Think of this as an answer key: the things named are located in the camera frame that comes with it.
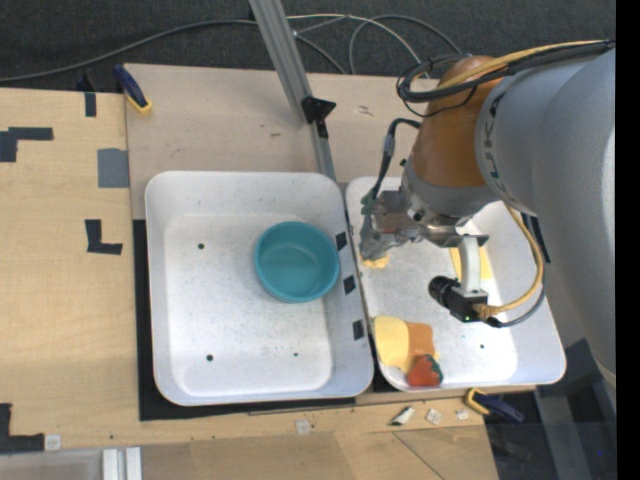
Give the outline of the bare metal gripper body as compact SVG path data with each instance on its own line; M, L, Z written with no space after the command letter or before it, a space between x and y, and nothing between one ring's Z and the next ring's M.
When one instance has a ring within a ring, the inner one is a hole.
M426 240L438 247L455 247L460 237L458 229L470 217L437 213L414 195L386 190L376 199L371 220L381 241L383 235L396 235L401 238L400 246Z

